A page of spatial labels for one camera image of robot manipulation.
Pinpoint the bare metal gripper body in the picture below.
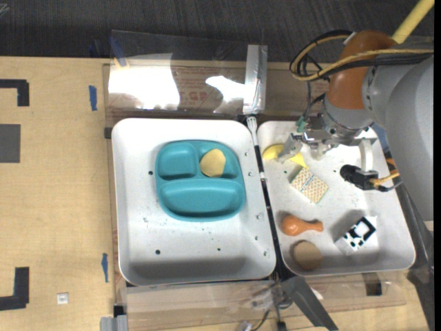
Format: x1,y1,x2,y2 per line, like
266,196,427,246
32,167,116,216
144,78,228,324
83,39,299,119
301,115,367,150

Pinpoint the yellow banana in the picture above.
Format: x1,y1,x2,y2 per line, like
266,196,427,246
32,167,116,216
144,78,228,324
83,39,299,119
262,143,309,169

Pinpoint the cream patterned packet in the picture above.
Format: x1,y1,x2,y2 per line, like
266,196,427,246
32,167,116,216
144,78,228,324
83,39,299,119
289,167,330,205

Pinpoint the white plastic tray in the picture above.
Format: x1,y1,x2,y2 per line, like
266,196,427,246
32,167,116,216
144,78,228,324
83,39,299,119
256,120,417,278
110,117,278,287

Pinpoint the orange chicken drumstick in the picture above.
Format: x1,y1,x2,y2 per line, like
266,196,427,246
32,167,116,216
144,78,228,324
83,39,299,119
280,214,325,237

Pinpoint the yellow round biscuit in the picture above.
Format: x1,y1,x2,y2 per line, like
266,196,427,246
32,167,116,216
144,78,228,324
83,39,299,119
199,148,227,179

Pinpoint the white cube with black marks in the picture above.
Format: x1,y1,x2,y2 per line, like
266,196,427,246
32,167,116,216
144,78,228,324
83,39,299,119
334,215,379,253

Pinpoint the blue divided plate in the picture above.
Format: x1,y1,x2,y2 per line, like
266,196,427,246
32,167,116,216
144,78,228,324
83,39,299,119
154,140,247,223

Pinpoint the brown round bread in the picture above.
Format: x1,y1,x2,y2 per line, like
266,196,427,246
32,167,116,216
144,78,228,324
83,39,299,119
292,240,324,272

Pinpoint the yellow pole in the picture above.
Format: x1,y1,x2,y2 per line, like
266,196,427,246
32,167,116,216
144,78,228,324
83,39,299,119
391,0,435,45

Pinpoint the black cylinder on white bracket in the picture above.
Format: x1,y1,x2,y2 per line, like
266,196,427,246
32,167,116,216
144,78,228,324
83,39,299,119
339,138,380,191

